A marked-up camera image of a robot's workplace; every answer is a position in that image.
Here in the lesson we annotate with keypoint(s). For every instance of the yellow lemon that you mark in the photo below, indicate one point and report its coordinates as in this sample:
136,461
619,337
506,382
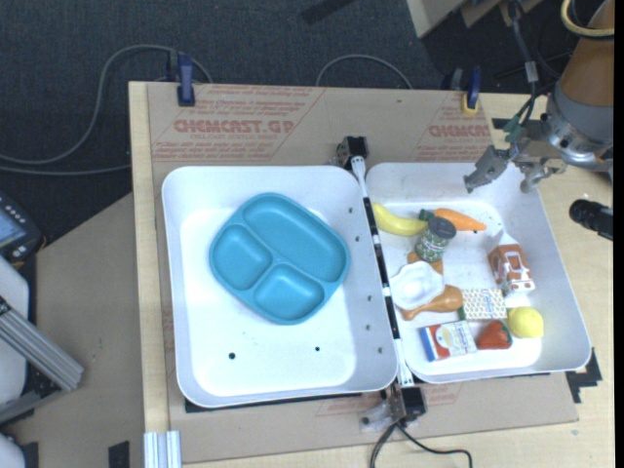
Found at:
525,322

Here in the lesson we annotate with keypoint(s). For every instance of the white carton, red blue print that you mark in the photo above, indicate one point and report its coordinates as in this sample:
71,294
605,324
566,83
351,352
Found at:
447,340

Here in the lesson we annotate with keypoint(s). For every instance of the white fried egg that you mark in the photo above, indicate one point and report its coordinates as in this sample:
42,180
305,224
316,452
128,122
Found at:
414,285

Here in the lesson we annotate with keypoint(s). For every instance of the blue divided plate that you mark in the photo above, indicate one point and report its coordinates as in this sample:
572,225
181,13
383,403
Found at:
280,256

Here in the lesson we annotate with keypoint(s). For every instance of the thin black and white rod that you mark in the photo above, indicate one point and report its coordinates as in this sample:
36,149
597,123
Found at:
376,242

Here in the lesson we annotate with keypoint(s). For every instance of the red pepper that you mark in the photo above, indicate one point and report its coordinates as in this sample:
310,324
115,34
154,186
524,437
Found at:
495,335

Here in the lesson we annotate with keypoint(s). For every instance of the pale patterned packet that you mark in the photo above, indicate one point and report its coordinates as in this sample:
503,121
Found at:
483,304

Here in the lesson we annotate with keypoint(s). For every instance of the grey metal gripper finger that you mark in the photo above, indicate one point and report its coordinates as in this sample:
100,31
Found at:
530,178
487,166

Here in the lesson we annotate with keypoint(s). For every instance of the yellow banana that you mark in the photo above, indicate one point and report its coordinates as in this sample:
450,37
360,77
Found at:
395,222

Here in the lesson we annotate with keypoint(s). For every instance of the tan chicken drumstick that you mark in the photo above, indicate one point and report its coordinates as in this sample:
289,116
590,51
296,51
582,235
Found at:
446,301

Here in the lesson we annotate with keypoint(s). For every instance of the orange and white carton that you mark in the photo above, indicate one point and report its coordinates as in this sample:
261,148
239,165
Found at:
509,267

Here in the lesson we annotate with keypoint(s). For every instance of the brown cardboard board, red print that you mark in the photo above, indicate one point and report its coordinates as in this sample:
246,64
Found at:
273,125

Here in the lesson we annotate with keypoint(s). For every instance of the white plastic tray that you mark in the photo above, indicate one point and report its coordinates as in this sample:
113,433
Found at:
273,359
551,261

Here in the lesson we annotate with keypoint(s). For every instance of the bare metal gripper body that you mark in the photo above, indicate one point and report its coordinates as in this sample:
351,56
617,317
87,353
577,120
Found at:
575,154

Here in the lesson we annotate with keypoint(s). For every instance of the green can with dark lid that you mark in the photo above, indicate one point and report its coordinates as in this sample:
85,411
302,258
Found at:
433,243

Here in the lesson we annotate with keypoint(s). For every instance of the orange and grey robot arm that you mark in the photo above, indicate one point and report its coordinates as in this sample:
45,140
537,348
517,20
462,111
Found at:
585,76

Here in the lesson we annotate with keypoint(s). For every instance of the black cylinder on white bracket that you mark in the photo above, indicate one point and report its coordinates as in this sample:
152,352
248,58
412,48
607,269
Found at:
592,216

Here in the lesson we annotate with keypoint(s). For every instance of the orange carrot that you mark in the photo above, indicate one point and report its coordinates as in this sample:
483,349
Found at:
460,219

